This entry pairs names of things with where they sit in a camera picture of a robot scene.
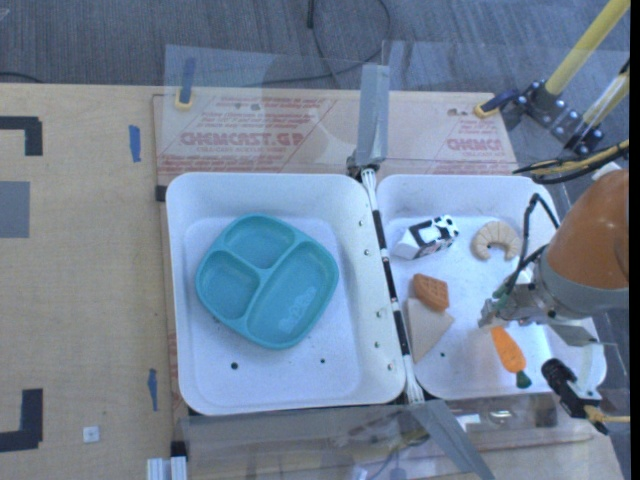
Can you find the orange toy waffle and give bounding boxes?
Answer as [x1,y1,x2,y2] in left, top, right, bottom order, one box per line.
[412,273,451,313]

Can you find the beige toy bread slice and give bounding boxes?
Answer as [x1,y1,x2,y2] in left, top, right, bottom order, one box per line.
[404,297,456,365]

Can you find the white plastic tray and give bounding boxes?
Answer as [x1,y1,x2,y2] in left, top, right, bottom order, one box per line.
[164,171,407,417]
[375,173,609,402]

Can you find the teal divided plate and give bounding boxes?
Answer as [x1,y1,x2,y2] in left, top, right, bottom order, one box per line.
[194,212,341,351]

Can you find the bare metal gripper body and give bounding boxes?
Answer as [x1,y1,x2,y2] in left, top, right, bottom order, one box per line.
[493,281,557,323]

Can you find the black cylinder on white bracket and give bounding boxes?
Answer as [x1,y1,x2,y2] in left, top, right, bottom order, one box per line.
[540,340,608,422]

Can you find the black and white milk carton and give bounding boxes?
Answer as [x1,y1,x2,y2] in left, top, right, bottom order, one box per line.
[391,214,461,261]

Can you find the beige toy croissant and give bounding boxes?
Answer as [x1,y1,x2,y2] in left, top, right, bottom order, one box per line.
[470,220,523,262]

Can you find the orange toy carrot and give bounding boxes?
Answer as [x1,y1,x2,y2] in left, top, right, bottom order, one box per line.
[489,325,533,390]

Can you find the brown cardboard board, red print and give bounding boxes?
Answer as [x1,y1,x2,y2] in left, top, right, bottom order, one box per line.
[152,90,596,447]

